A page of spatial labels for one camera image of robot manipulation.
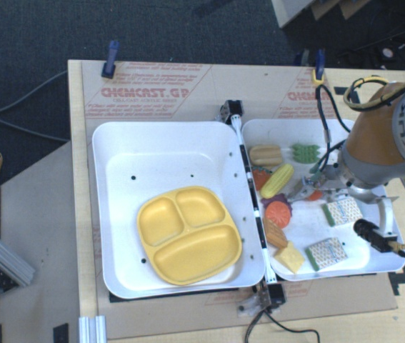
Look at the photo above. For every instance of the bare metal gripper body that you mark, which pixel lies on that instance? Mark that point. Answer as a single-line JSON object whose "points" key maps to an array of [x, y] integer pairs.
{"points": [[332, 181]]}

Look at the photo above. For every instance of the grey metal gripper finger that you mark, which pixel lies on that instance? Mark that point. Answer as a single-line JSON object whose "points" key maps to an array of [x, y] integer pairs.
{"points": [[310, 191], [296, 191]]}

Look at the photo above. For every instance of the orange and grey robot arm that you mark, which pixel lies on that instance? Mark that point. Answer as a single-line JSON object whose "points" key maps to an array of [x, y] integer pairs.
{"points": [[377, 138]]}

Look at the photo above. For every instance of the small orange toy piece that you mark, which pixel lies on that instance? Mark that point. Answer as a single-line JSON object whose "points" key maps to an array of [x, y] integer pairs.
{"points": [[315, 195]]}

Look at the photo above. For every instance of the yellow toy corn cob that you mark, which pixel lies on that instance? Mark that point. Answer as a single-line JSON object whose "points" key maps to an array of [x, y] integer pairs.
{"points": [[278, 181]]}

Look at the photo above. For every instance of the orange toy fruit slice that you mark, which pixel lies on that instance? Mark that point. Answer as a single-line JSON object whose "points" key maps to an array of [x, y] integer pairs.
{"points": [[278, 214]]}

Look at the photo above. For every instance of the purple toy leaf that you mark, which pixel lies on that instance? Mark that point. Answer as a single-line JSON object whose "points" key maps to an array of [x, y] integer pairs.
{"points": [[268, 203]]}

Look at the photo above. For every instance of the white packet with green edge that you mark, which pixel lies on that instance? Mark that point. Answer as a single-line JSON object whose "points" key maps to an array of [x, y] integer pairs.
{"points": [[343, 211], [327, 253]]}

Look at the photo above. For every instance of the green toy pea pods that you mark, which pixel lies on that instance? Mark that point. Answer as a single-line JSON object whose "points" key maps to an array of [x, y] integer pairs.
{"points": [[305, 153]]}

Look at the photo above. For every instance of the thin black and white rod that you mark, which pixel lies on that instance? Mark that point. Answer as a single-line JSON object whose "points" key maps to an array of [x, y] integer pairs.
{"points": [[255, 213]]}

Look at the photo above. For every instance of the tan toy bread roll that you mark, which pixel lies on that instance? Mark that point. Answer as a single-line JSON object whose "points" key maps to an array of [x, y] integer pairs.
{"points": [[265, 155]]}

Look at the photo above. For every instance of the brown toy croissant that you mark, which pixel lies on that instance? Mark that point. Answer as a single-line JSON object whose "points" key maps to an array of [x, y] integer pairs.
{"points": [[275, 234]]}

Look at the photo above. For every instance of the white plastic tray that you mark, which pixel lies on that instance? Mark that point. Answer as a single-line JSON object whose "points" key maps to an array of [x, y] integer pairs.
{"points": [[123, 191], [330, 241]]}

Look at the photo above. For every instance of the yellow toy cheese wedge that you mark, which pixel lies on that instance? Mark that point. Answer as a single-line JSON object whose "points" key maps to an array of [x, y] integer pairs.
{"points": [[290, 257]]}

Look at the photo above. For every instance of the yellow divided plate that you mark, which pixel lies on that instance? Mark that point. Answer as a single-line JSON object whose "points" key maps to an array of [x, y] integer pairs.
{"points": [[191, 238]]}

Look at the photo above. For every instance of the brown cardboard board red print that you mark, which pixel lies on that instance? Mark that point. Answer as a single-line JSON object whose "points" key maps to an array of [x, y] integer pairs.
{"points": [[195, 88]]}

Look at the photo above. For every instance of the black cylinder on white bracket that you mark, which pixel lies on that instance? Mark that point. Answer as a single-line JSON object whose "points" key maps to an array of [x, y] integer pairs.
{"points": [[368, 230]]}

